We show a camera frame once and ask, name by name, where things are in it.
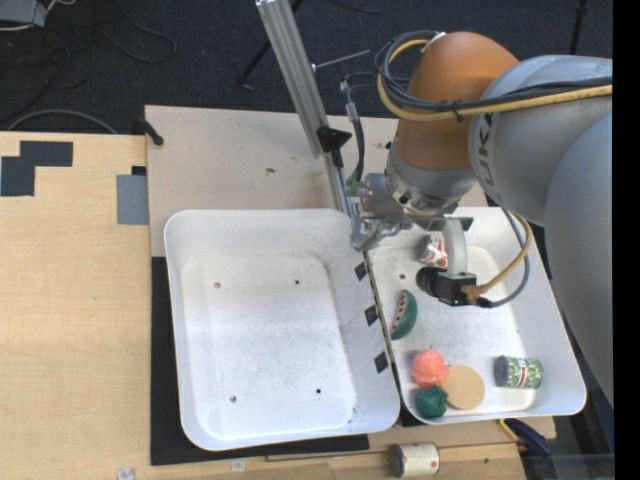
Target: black clip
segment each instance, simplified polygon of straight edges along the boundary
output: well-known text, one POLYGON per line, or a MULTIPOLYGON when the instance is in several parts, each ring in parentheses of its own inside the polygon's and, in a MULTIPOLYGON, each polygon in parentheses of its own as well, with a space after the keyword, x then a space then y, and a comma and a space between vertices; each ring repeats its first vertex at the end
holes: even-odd
POLYGON ((317 131, 318 140, 322 146, 322 151, 332 153, 339 151, 347 141, 351 138, 351 133, 342 130, 336 130, 329 126, 321 126, 317 131))
POLYGON ((462 103, 462 100, 456 100, 451 104, 451 111, 456 115, 456 120, 461 123, 464 121, 464 117, 458 112, 458 103, 462 103))
POLYGON ((149 136, 153 139, 153 143, 156 146, 161 146, 164 143, 164 139, 160 136, 160 134, 158 134, 158 132, 155 131, 149 121, 141 117, 136 117, 134 119, 132 132, 133 135, 144 135, 148 133, 149 136))

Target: metal bar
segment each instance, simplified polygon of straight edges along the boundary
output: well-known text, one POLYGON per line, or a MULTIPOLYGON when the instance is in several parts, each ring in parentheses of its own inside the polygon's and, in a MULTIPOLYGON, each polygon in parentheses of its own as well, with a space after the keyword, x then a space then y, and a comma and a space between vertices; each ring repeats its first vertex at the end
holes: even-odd
POLYGON ((346 196, 342 169, 320 146, 318 130, 329 126, 329 120, 289 0, 255 0, 255 3, 311 151, 316 158, 324 156, 335 206, 351 216, 351 202, 346 196))
MULTIPOLYGON (((296 0, 295 2, 293 2, 293 5, 291 6, 291 10, 293 11, 294 14, 295 14, 296 10, 298 9, 298 7, 300 7, 302 2, 304 2, 304 0, 296 0)), ((260 62, 262 57, 264 57, 264 55, 269 51, 269 46, 271 46, 269 41, 265 41, 265 43, 262 45, 262 48, 260 48, 260 51, 256 54, 256 56, 249 63, 249 65, 245 68, 245 70, 238 76, 238 81, 241 84, 246 84, 247 83, 247 80, 248 80, 249 75, 251 74, 251 72, 258 65, 258 62, 260 62)))
POLYGON ((312 70, 315 72, 320 68, 325 68, 327 66, 331 66, 333 64, 337 64, 338 62, 344 62, 345 60, 349 60, 349 59, 355 59, 356 57, 360 57, 362 55, 366 55, 367 53, 369 53, 371 50, 363 50, 361 52, 358 53, 352 53, 351 55, 345 55, 344 57, 340 57, 338 59, 333 59, 327 62, 323 62, 322 64, 312 64, 312 70))

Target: beige board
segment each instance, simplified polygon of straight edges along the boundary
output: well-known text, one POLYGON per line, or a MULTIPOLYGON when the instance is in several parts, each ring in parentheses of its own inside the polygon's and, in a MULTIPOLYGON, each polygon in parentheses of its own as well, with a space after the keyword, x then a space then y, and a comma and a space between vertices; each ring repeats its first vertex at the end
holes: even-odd
MULTIPOLYGON (((151 250, 164 256, 164 225, 187 209, 333 208, 325 162, 314 158, 297 114, 145 107, 145 118, 165 139, 149 141, 151 250)), ((332 128, 353 133, 346 116, 332 128)), ((383 172, 397 120, 362 118, 365 174, 383 172)), ((342 148, 345 178, 357 164, 355 136, 342 148)), ((479 185, 461 204, 486 206, 479 185)))
MULTIPOLYGON (((191 123, 203 113, 181 115, 191 123)), ((495 422, 478 422, 391 429, 371 436, 371 453, 343 460, 275 464, 255 457, 243 462, 244 472, 232 472, 229 460, 150 466, 150 228, 117 224, 116 176, 145 165, 153 143, 141 136, 0 132, 0 156, 16 156, 20 140, 73 141, 74 158, 71 168, 37 167, 35 196, 0 197, 2 478, 113 480, 120 468, 154 480, 324 480, 363 471, 380 477, 388 443, 403 436, 452 448, 463 443, 461 450, 486 446, 496 461, 503 446, 516 450, 495 422)), ((553 437, 552 420, 540 424, 553 437)), ((504 460, 510 478, 525 478, 519 460, 504 460)), ((455 459, 450 468, 461 471, 447 478, 493 478, 473 460, 455 459)))

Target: tan disc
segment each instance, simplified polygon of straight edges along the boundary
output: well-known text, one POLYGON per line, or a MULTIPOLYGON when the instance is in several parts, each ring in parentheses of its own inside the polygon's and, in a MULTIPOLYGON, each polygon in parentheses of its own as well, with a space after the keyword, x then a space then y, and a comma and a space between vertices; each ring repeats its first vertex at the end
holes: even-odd
POLYGON ((449 375, 441 383, 447 392, 447 404, 455 409, 473 409, 484 400, 484 381, 473 368, 464 364, 449 367, 449 375))

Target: black mat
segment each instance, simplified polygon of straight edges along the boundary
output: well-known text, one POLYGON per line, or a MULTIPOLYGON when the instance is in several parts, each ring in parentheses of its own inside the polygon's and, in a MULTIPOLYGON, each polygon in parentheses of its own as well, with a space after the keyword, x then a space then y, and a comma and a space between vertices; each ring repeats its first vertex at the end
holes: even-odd
POLYGON ((209 452, 195 446, 182 430, 171 319, 171 299, 165 258, 152 258, 151 322, 151 465, 289 455, 350 452, 369 449, 367 435, 312 439, 277 445, 209 452))

